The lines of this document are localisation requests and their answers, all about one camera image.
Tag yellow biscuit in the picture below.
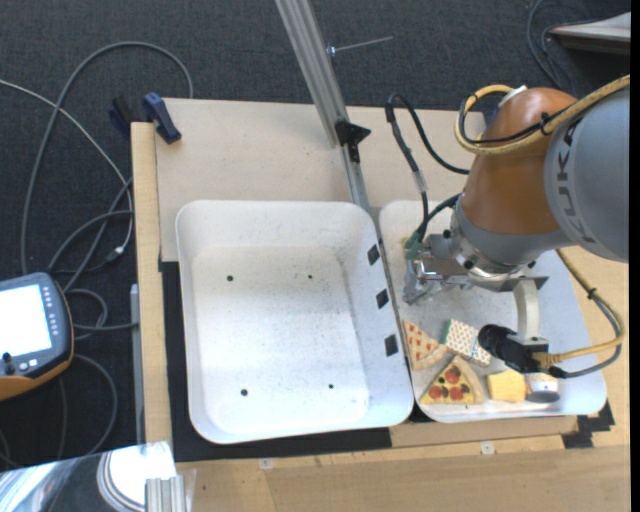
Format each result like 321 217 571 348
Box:
486 368 529 404

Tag pale flat board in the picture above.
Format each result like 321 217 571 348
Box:
153 97 631 450

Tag small white can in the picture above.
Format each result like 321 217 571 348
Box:
526 372 562 405

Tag pizza slice with yellow cheese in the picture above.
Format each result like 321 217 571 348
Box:
418 354 487 407

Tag black cylinder on white bracket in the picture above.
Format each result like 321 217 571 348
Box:
477 279 551 374

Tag white plastic tray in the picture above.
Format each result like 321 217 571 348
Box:
377 199 609 425
174 199 416 446

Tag white checked packet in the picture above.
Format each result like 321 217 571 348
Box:
441 318 494 369

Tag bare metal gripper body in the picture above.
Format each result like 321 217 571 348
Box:
417 229 550 294

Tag pizza slice with pale crust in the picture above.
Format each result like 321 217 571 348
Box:
401 318 450 372

